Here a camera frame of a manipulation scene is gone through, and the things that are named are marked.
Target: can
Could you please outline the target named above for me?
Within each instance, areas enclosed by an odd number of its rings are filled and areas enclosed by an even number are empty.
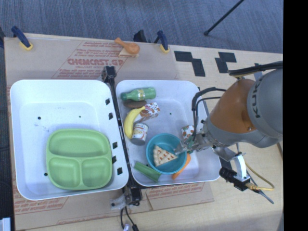
[[[133,135],[131,137],[131,142],[136,145],[144,145],[145,139],[148,134],[149,127],[141,122],[134,124]]]
[[[193,131],[194,131],[193,125],[187,125],[181,128],[184,142],[186,142],[187,139],[193,135]]]

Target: pizza slice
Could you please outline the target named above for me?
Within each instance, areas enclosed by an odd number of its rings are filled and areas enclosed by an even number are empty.
[[[162,165],[164,163],[167,163],[167,162],[170,162],[174,159],[177,159],[178,156],[160,148],[158,145],[156,145],[154,147],[154,150],[153,150],[153,158],[154,158],[154,163],[155,163],[155,166],[159,166],[159,165]]]

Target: banana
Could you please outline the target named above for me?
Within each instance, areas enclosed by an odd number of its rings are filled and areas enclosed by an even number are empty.
[[[141,110],[144,110],[145,106],[139,108],[139,109],[132,109],[129,111],[127,116],[125,117],[124,120],[124,133],[126,134],[127,137],[131,139],[133,135],[133,125],[134,121],[137,117],[137,115],[140,113]]]

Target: blue bowl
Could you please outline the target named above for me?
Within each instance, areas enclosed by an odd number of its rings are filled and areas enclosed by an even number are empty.
[[[178,155],[177,159],[174,159],[170,162],[167,162],[165,164],[155,166],[154,158],[153,158],[153,150],[156,145],[158,145],[160,148],[173,153],[177,145],[180,143],[180,139],[172,134],[169,133],[160,133],[155,135],[153,138],[150,139],[146,146],[146,159],[148,160],[148,163],[151,165],[153,169],[155,169],[157,172],[161,174],[174,174],[178,171],[180,171],[186,162],[187,153],[181,153]]]

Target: orange carrot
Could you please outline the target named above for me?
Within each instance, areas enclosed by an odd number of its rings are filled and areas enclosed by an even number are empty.
[[[180,171],[178,171],[178,172],[176,172],[176,173],[174,173],[174,174],[172,175],[172,179],[173,179],[173,180],[175,180],[175,178],[179,176],[179,174],[185,169],[185,167],[189,164],[190,161],[191,161],[191,155],[190,155],[189,153],[187,153],[186,162],[185,162],[185,164],[184,164],[184,167],[181,168]]]

